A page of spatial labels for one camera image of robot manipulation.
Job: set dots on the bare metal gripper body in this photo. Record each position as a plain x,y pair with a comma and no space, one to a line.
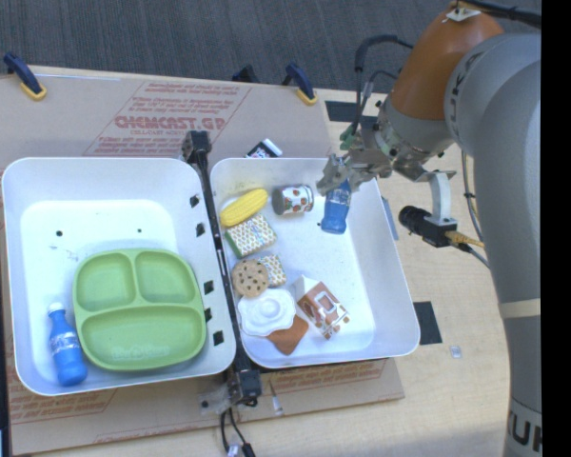
376,152

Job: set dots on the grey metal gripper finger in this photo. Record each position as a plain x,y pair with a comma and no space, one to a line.
361,175
330,176

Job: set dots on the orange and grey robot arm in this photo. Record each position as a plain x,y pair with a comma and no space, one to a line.
499,160

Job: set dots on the small can with red print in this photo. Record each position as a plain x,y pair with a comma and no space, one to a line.
295,200

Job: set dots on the black and white carton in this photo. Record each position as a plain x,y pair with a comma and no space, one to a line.
264,149

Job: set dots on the white plastic tray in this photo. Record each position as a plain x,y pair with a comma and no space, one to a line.
333,264
109,217

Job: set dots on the yellow corn cob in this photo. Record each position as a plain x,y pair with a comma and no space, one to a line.
242,206

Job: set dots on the small yellow patterned packet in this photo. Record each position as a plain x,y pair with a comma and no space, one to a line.
276,269

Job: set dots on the brown chocolate chip biscuit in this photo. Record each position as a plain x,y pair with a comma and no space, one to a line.
249,278

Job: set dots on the brown and white carton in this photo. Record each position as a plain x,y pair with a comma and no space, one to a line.
321,307

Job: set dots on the thin black rod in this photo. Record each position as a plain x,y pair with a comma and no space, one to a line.
218,250

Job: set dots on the white fried egg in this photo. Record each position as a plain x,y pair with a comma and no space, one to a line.
266,313

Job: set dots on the brown toast slice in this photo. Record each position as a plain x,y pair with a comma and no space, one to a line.
290,338

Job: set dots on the green divided plate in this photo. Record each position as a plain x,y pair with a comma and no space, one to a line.
140,326

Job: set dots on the brown cardboard board red print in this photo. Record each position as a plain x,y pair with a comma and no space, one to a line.
76,112

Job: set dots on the blue bottle white cap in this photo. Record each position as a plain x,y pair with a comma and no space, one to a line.
67,350

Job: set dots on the black cylinder on white bracket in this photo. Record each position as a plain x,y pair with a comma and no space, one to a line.
433,229

